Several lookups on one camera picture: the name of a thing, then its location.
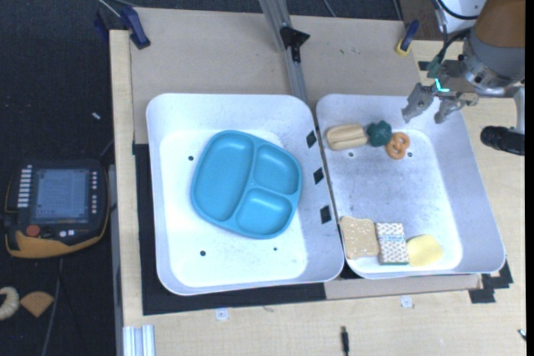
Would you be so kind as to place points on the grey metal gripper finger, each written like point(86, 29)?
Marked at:
point(448, 108)
point(417, 102)

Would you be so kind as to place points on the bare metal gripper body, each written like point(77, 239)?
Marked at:
point(459, 85)

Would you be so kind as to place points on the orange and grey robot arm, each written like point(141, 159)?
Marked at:
point(500, 12)

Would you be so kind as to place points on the green broccoli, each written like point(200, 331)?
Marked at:
point(379, 133)

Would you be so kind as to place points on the orange pretzel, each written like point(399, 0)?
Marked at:
point(392, 150)

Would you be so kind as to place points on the tan hot dog bun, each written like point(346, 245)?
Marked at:
point(345, 137)

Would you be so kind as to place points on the white plastic tray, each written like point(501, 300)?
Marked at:
point(392, 192)
point(233, 262)

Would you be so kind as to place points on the yellow rounded block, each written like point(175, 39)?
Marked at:
point(424, 250)

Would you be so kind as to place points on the patterned small carton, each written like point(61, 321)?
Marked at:
point(392, 244)

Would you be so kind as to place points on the tan toast slice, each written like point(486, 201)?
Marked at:
point(359, 238)

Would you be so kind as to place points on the blue divided plate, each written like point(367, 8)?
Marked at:
point(233, 179)

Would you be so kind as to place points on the brown cardboard board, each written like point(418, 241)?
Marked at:
point(217, 62)

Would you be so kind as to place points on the orange pizza slice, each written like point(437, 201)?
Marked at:
point(37, 303)

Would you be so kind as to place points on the beige doughnut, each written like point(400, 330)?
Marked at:
point(12, 298)

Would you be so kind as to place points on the black cylinder on white bracket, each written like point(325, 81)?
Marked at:
point(502, 139)

